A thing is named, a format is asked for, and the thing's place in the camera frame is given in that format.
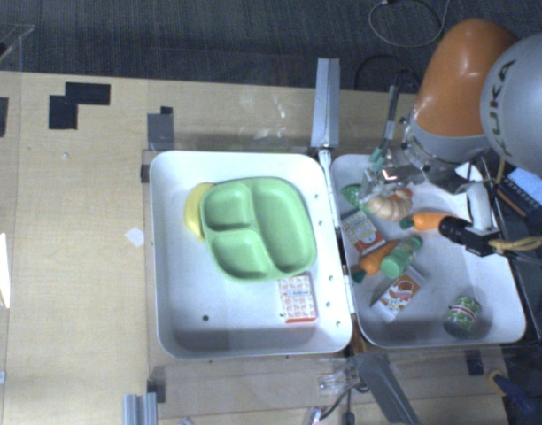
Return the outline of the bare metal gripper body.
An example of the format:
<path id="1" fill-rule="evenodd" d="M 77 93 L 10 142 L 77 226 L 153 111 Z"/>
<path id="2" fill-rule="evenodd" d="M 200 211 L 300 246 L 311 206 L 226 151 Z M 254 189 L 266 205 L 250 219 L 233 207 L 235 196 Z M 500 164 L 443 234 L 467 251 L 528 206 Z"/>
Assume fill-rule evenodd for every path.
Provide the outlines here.
<path id="1" fill-rule="evenodd" d="M 378 170 L 365 169 L 359 192 L 359 201 L 366 203 L 374 197 L 389 197 L 398 189 L 425 181 L 423 172 L 413 165 L 384 166 Z"/>

